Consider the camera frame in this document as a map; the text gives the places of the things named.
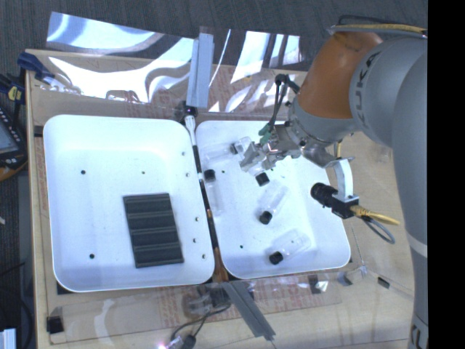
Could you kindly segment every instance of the clear plastic bottle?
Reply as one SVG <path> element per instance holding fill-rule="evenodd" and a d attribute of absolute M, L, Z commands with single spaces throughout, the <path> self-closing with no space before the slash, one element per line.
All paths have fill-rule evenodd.
<path fill-rule="evenodd" d="M 289 188 L 279 181 L 272 181 L 259 199 L 259 221 L 268 225 L 288 197 Z"/>
<path fill-rule="evenodd" d="M 209 167 L 213 163 L 231 159 L 237 154 L 233 143 L 218 143 L 202 150 L 203 162 Z"/>
<path fill-rule="evenodd" d="M 203 173 L 203 178 L 205 179 L 205 190 L 211 213 L 213 216 L 220 216 L 224 211 L 224 202 L 214 169 L 207 169 Z"/>
<path fill-rule="evenodd" d="M 252 140 L 250 137 L 242 137 L 239 141 L 234 143 L 234 148 L 238 152 L 240 159 L 244 159 L 244 154 L 246 153 L 251 143 Z"/>
<path fill-rule="evenodd" d="M 310 246 L 310 237 L 306 233 L 293 229 L 276 239 L 273 244 L 274 252 L 269 256 L 270 262 L 277 265 L 283 260 L 305 252 Z"/>

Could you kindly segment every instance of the wooden table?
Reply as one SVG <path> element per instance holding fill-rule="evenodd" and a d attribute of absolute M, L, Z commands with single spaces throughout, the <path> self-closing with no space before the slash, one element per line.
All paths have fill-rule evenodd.
<path fill-rule="evenodd" d="M 29 52 L 43 61 L 57 54 Z M 72 54 L 59 56 L 64 60 L 76 59 Z M 86 60 L 109 61 L 111 65 L 118 61 L 121 64 L 146 61 L 111 57 L 88 57 Z M 107 101 L 91 97 L 66 95 L 63 99 L 59 92 L 39 89 L 37 80 L 29 73 L 26 87 L 37 348 L 157 348 L 159 343 L 168 342 L 177 324 L 186 319 L 175 316 L 179 311 L 169 308 L 170 301 L 179 301 L 181 295 L 189 291 L 162 288 L 63 294 L 57 288 L 52 270 L 41 128 L 49 117 L 58 113 L 129 116 L 124 115 L 128 108 L 122 104 L 109 108 Z M 384 161 L 379 161 L 383 156 L 377 149 L 379 147 L 364 135 L 355 134 L 344 141 L 342 154 L 356 157 L 351 166 L 355 192 L 361 204 L 402 221 L 392 160 L 385 157 Z M 319 280 L 328 281 L 328 290 L 324 293 L 299 291 L 296 293 L 298 302 L 291 295 L 269 301 L 263 299 L 259 306 L 276 332 L 272 343 L 263 337 L 254 337 L 244 320 L 232 314 L 221 320 L 207 321 L 197 336 L 196 347 L 406 348 L 413 310 L 413 272 L 403 226 L 392 229 L 397 240 L 394 246 L 380 240 L 357 219 L 347 220 L 344 226 L 351 242 L 353 262 L 367 271 L 363 277 L 359 268 L 349 268 L 348 275 L 354 283 L 344 286 L 338 283 L 337 270 L 322 270 Z M 379 283 L 379 278 L 389 283 L 388 289 Z M 289 281 L 292 280 L 284 278 L 276 283 Z M 296 305 L 273 306 L 286 301 L 294 301 Z M 53 327 L 56 317 L 64 330 Z M 47 323 L 57 332 L 47 331 Z"/>

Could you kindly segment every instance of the transparent plastic sheet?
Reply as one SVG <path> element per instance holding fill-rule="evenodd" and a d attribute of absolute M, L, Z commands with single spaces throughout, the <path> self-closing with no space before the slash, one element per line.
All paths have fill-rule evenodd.
<path fill-rule="evenodd" d="M 333 280 L 331 274 L 230 283 L 241 284 L 265 318 L 273 313 L 341 302 L 335 285 L 337 281 Z M 66 342 L 75 342 L 162 329 L 168 329 L 172 333 L 178 327 L 209 313 L 215 314 L 209 315 L 206 323 L 242 318 L 240 311 L 231 304 L 228 294 L 219 283 L 148 289 L 143 293 L 64 305 L 56 309 L 55 313 L 54 316 L 60 317 L 64 328 L 64 332 L 51 335 L 55 344 L 63 341 L 63 335 Z M 179 333 L 185 336 L 191 330 L 192 327 L 187 326 Z"/>
<path fill-rule="evenodd" d="M 288 74 L 300 85 L 309 68 L 309 56 L 302 49 L 306 40 L 299 36 L 206 27 L 201 33 L 213 36 L 214 55 L 209 98 L 200 113 L 266 119 L 275 104 L 276 75 Z M 82 97 L 176 108 L 187 99 L 194 42 L 53 12 L 46 48 L 59 52 L 43 61 L 61 84 L 39 86 Z M 116 65 L 113 56 L 127 61 Z M 108 65 L 102 57 L 108 58 Z M 292 102 L 294 95 L 289 89 L 283 103 Z M 278 118 L 286 114 L 283 107 Z"/>
<path fill-rule="evenodd" d="M 306 39 L 300 36 L 210 27 L 201 27 L 201 33 L 214 37 L 208 112 L 269 116 L 275 105 L 275 77 L 283 73 L 301 85 L 310 67 Z M 294 97 L 289 89 L 283 104 Z M 282 107 L 278 117 L 286 115 Z"/>

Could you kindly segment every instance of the metal bracket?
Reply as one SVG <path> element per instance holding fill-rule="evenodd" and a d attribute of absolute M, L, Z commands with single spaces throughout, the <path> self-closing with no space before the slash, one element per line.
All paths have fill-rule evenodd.
<path fill-rule="evenodd" d="M 354 182 L 349 160 L 351 159 L 338 159 L 332 164 L 337 179 L 337 193 L 333 194 L 333 197 L 343 202 L 358 198 L 354 195 Z"/>
<path fill-rule="evenodd" d="M 231 301 L 234 303 L 243 320 L 255 337 L 263 336 L 266 340 L 272 341 L 276 333 L 256 306 L 254 299 L 245 288 L 243 282 L 223 282 L 221 287 L 226 291 Z"/>
<path fill-rule="evenodd" d="M 213 35 L 201 33 L 194 40 L 190 62 L 187 105 L 206 108 L 209 104 L 209 83 L 213 64 Z"/>

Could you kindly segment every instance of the wire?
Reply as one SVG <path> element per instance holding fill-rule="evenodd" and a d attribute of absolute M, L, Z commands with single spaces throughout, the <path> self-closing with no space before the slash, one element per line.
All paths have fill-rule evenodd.
<path fill-rule="evenodd" d="M 173 333 L 171 334 L 171 341 L 174 340 L 174 338 L 176 337 L 176 334 L 181 331 L 182 329 L 184 329 L 185 327 L 187 326 L 191 326 L 193 324 L 196 324 L 196 323 L 201 323 L 201 325 L 197 328 L 197 330 L 195 331 L 195 334 L 193 335 L 194 337 L 198 334 L 198 332 L 201 330 L 203 324 L 205 323 L 206 319 L 211 317 L 211 316 L 214 316 L 215 314 L 220 314 L 222 312 L 224 312 L 225 310 L 229 309 L 231 306 L 231 304 L 227 304 L 226 306 L 224 306 L 223 308 L 219 309 L 219 310 L 216 310 L 216 311 L 210 311 L 208 312 L 207 314 L 203 315 L 201 318 L 199 319 L 196 319 L 194 321 L 191 321 L 191 322 L 187 322 L 187 323 L 184 323 L 183 325 L 179 326 L 178 328 L 176 328 Z"/>
<path fill-rule="evenodd" d="M 12 293 L 8 289 L 0 287 L 0 292 L 6 293 L 9 296 L 13 296 L 15 299 L 17 299 L 20 302 L 21 307 L 24 309 L 26 313 L 26 317 L 28 318 L 28 336 L 26 337 L 25 343 L 23 345 L 23 349 L 27 349 L 27 347 L 29 346 L 32 340 L 33 327 L 34 327 L 34 318 L 32 316 L 31 310 L 29 309 L 29 307 L 26 305 L 26 303 L 23 301 L 21 297 L 18 297 L 16 294 Z"/>
<path fill-rule="evenodd" d="M 402 23 L 400 22 L 395 22 L 393 20 L 382 20 L 381 18 L 376 18 L 376 17 L 366 17 L 364 15 L 342 15 L 339 17 L 337 24 L 338 25 L 346 25 L 346 23 L 343 23 L 343 20 L 367 20 L 375 23 L 394 23 L 396 25 L 401 25 Z"/>
<path fill-rule="evenodd" d="M 351 206 L 350 210 L 354 212 L 355 216 L 357 217 L 362 217 L 362 216 L 371 217 L 372 219 L 384 222 L 385 224 L 389 224 L 389 225 L 400 224 L 399 221 L 397 221 L 396 219 L 392 217 L 386 216 L 385 214 L 381 214 L 378 212 L 370 211 L 369 209 L 363 208 L 362 206 L 359 206 L 359 205 Z"/>
<path fill-rule="evenodd" d="M 0 278 L 1 278 L 2 276 L 7 275 L 10 271 L 13 271 L 14 269 L 21 268 L 21 266 L 24 266 L 24 262 L 22 262 L 22 263 L 20 263 L 20 264 L 17 264 L 17 265 L 15 265 L 15 266 L 12 266 L 10 269 L 6 269 L 5 271 L 2 271 L 2 272 L 0 273 Z"/>
<path fill-rule="evenodd" d="M 275 83 L 276 83 L 275 107 L 273 109 L 273 115 L 271 116 L 271 119 L 268 122 L 269 132 L 271 132 L 272 128 L 275 126 L 275 122 L 276 122 L 276 118 L 278 117 L 279 109 L 281 107 L 281 104 L 283 103 L 284 96 L 286 95 L 287 90 L 288 90 L 288 85 L 284 83 L 283 88 L 281 89 L 281 92 L 280 92 L 281 82 L 277 80 Z"/>
<path fill-rule="evenodd" d="M 376 221 L 375 219 L 369 216 L 361 216 L 360 218 L 372 231 L 374 231 L 376 235 L 380 236 L 387 243 L 390 243 L 390 244 L 395 243 L 394 236 L 380 222 Z M 387 236 L 384 236 L 383 234 L 381 234 L 379 230 L 374 227 L 374 225 L 380 228 Z"/>

